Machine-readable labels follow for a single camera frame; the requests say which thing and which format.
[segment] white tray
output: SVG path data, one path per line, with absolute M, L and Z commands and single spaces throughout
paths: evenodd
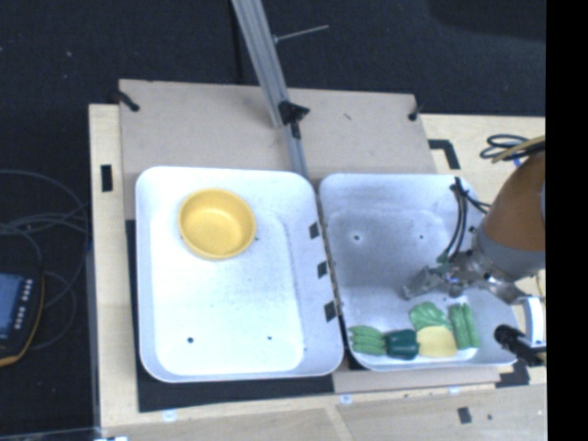
M 177 211 L 189 193 L 229 189 L 256 237 L 220 261 L 190 252 Z M 311 184 L 288 172 L 159 166 L 136 189 L 141 361 L 166 382 L 321 376 L 343 358 Z
M 410 309 L 426 300 L 447 313 L 468 302 L 481 335 L 480 349 L 447 358 L 414 360 L 354 353 L 359 364 L 375 371 L 470 365 L 510 365 L 515 357 L 494 339 L 500 324 L 518 327 L 513 308 L 487 290 L 468 289 L 458 299 L 437 291 L 406 300 L 404 284 L 424 266 L 435 267 L 458 220 L 458 204 L 449 187 L 452 175 L 335 174 L 320 184 L 325 230 L 334 261 L 334 277 L 345 326 L 370 325 L 383 332 L 413 328 Z M 467 181 L 464 188 L 475 192 Z M 469 208 L 467 228 L 477 227 L 481 212 Z M 462 250 L 469 248 L 467 234 Z

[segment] black floor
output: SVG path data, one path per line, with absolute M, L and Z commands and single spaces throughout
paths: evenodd
M 87 107 L 110 102 L 119 79 L 256 83 L 246 53 L 238 70 L 228 0 L 0 2 L 0 171 L 46 175 L 84 203 Z M 412 93 L 428 113 L 545 116 L 547 0 L 264 4 L 278 36 L 329 25 L 279 42 L 288 86 Z M 0 224 L 75 207 L 30 176 L 0 175 L 0 193 Z M 35 238 L 46 267 L 74 277 L 83 235 L 53 227 Z M 0 237 L 0 258 L 24 259 L 25 241 Z M 94 423 L 84 274 L 73 289 L 64 338 L 0 367 L 0 436 Z M 47 312 L 40 338 L 59 333 L 73 302 L 67 295 Z

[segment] device screen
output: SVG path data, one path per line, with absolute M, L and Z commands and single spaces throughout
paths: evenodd
M 8 338 L 22 277 L 0 273 L 0 339 Z

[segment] metal pole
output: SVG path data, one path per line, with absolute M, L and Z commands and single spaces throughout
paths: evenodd
M 292 170 L 308 178 L 304 151 L 293 129 L 285 128 L 279 105 L 289 102 L 276 45 L 267 24 L 266 12 L 261 0 L 232 0 L 235 14 L 247 44 L 255 73 L 266 98 L 272 123 L 284 131 Z

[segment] electronic device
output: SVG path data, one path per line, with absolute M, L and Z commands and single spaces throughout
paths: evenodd
M 0 367 L 28 350 L 43 307 L 44 282 L 35 268 L 0 267 Z

